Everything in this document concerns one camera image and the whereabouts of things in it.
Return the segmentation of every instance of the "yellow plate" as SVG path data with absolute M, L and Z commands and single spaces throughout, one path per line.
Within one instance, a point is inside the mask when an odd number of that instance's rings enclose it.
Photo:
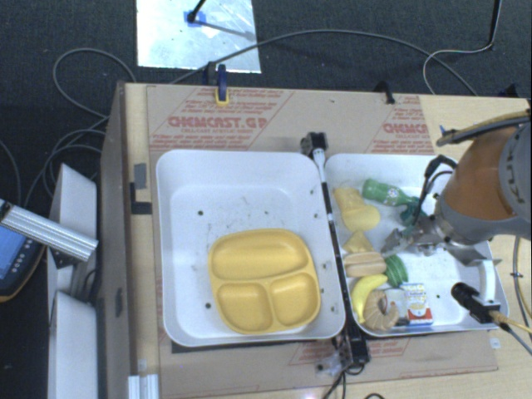
M 318 315 L 312 256 L 289 230 L 256 229 L 219 238 L 209 251 L 209 276 L 219 315 L 237 333 L 297 328 Z

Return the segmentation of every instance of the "blue screen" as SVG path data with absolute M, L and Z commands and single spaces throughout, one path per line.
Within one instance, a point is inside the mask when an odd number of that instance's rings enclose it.
M 6 277 L 26 237 L 0 226 L 0 279 Z

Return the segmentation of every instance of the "white tray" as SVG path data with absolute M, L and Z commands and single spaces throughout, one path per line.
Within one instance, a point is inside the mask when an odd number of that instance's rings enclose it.
M 368 178 L 395 185 L 403 189 L 408 195 L 419 196 L 423 185 L 425 168 L 433 156 L 422 155 L 368 155 L 368 154 L 337 154 L 332 156 L 326 164 L 328 185 L 333 195 L 335 188 L 353 187 L 362 192 L 362 185 Z M 440 192 L 448 180 L 447 175 L 436 179 L 433 192 Z M 337 236 L 340 245 L 351 236 L 342 222 L 340 210 L 331 196 L 334 219 L 337 225 Z M 405 208 L 387 207 L 375 201 L 366 201 L 375 205 L 381 213 L 381 222 L 375 229 L 365 233 L 375 250 L 379 251 L 384 245 L 385 238 L 395 229 L 402 229 L 399 214 Z M 426 197 L 423 210 L 431 214 L 435 200 L 432 194 Z M 476 246 L 484 255 L 491 256 L 487 242 Z M 486 330 L 496 328 L 494 324 L 480 324 L 473 319 L 451 296 L 451 288 L 457 282 L 464 282 L 480 290 L 480 271 L 477 267 L 466 267 L 445 251 L 438 251 L 430 257 L 421 253 L 407 250 L 399 253 L 399 257 L 406 265 L 409 282 L 423 283 L 427 292 L 428 304 L 431 308 L 434 323 L 426 326 L 395 327 L 390 332 L 368 330 L 367 333 L 376 337 L 404 336 L 412 334 L 443 333 L 452 331 Z M 348 278 L 349 287 L 355 279 Z M 500 311 L 508 314 L 508 303 L 495 272 L 495 299 L 500 302 Z
M 168 335 L 188 347 L 334 337 L 345 322 L 321 181 L 306 156 L 280 152 L 172 150 L 156 166 Z M 290 331 L 243 335 L 218 315 L 207 256 L 213 242 L 249 229 L 301 236 L 321 289 L 318 316 Z

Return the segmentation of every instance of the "green bottle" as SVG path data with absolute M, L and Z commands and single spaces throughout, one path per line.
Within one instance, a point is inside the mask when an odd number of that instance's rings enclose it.
M 390 207 L 398 205 L 417 204 L 418 198 L 408 196 L 397 186 L 377 182 L 374 179 L 368 179 L 362 187 L 362 196 L 368 200 L 378 201 Z

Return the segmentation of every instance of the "yellow banana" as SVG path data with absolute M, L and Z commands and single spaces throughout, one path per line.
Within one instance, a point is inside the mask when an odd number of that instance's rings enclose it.
M 358 315 L 358 322 L 364 323 L 364 307 L 366 306 L 367 296 L 375 288 L 380 287 L 388 280 L 386 275 L 379 273 L 360 278 L 351 291 L 351 303 L 353 310 Z

